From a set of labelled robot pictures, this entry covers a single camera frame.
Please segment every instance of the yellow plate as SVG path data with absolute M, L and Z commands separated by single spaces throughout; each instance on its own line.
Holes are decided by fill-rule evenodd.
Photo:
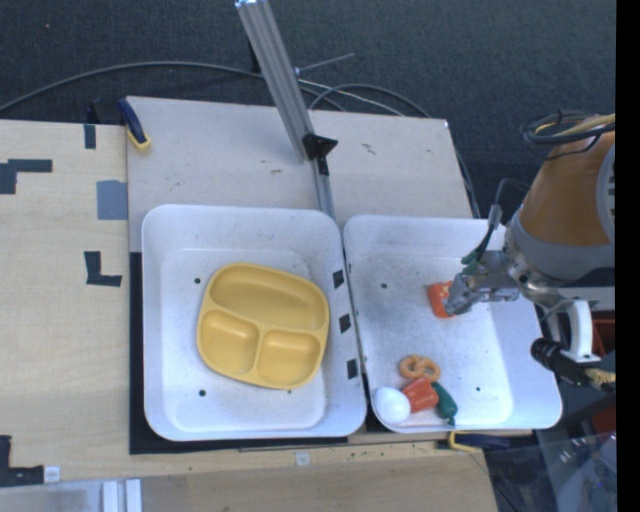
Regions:
M 213 370 L 277 389 L 309 382 L 329 332 L 318 286 L 270 267 L 233 263 L 209 281 L 198 317 L 198 352 Z

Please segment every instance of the black carpet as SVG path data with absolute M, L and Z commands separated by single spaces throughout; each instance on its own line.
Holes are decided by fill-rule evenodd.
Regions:
M 530 183 L 540 166 L 520 139 L 524 120 L 558 109 L 615 112 L 615 2 L 271 0 L 271 6 L 295 66 L 355 54 L 303 71 L 302 79 L 380 86 L 447 119 L 482 216 L 502 178 Z M 2 109 L 62 79 L 147 61 L 251 70 L 234 2 L 0 2 L 0 118 L 85 122 L 94 102 L 102 122 L 119 123 L 116 101 L 126 95 L 272 104 L 260 80 L 175 66 L 100 74 Z M 389 95 L 353 92 L 420 115 Z M 332 98 L 348 110 L 386 112 Z M 513 191 L 505 213 L 520 199 Z

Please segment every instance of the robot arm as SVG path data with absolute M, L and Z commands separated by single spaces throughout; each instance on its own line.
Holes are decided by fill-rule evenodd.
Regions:
M 567 122 L 574 126 L 541 135 Z M 591 354 L 590 305 L 564 297 L 559 289 L 595 269 L 615 266 L 615 117 L 546 116 L 528 122 L 523 138 L 531 147 L 553 149 L 508 222 L 502 249 L 486 250 L 501 217 L 494 205 L 487 234 L 463 258 L 463 270 L 448 283 L 431 285 L 429 298 L 441 318 L 464 314 L 478 302 L 511 301 L 520 294 L 546 317 L 568 314 L 569 349 L 540 339 L 532 355 L 574 385 L 598 387 L 603 378 L 611 379 L 593 372 L 599 358 Z

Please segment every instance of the pretzel toy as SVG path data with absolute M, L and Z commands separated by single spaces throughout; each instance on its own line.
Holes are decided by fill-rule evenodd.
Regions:
M 400 375 L 406 379 L 425 377 L 433 383 L 440 378 L 440 373 L 440 367 L 428 357 L 413 354 L 400 361 Z

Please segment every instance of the wooden board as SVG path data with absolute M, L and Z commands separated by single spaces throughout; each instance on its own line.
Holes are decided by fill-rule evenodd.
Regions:
M 312 165 L 299 162 L 273 107 L 129 98 L 151 138 L 130 145 L 130 247 L 155 206 L 211 204 L 318 209 Z M 327 156 L 336 221 L 363 213 L 471 217 L 443 119 L 313 111 Z
M 0 433 L 12 436 L 12 466 L 58 466 L 64 481 L 212 471 L 234 479 L 243 470 L 275 482 L 286 475 L 277 471 L 295 470 L 302 451 L 312 469 L 305 485 L 325 467 L 333 469 L 318 471 L 330 487 L 339 485 L 336 467 L 358 469 L 364 485 L 372 467 L 396 461 L 448 475 L 453 489 L 461 459 L 435 450 L 439 436 L 363 431 L 345 446 L 129 455 L 128 223 L 100 220 L 96 192 L 97 182 L 127 181 L 125 131 L 97 126 L 96 148 L 87 149 L 82 125 L 2 121 L 0 140 L 0 163 L 52 161 L 51 173 L 19 172 L 16 193 L 0 195 Z M 86 251 L 100 252 L 101 272 L 122 276 L 120 286 L 87 284 Z M 477 471 L 469 496 L 482 492 L 492 503 L 483 475 Z
M 150 478 L 142 491 L 144 509 L 156 512 L 497 511 L 482 459 L 471 455 Z

